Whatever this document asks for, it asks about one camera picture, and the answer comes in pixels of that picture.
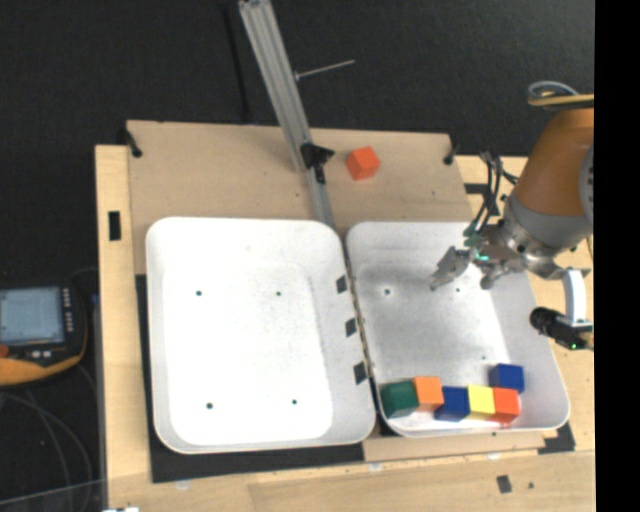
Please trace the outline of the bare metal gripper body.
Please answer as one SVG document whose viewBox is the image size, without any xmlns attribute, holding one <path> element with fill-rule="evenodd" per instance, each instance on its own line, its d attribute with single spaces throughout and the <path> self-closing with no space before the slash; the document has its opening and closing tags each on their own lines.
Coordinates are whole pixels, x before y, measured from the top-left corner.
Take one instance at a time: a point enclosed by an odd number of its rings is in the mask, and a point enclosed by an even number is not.
<svg viewBox="0 0 640 512">
<path fill-rule="evenodd" d="M 471 261 L 479 267 L 483 263 L 515 261 L 521 271 L 545 279 L 561 279 L 566 269 L 555 262 L 559 249 L 551 248 L 535 239 L 518 223 L 500 221 L 486 225 L 468 235 Z"/>
</svg>

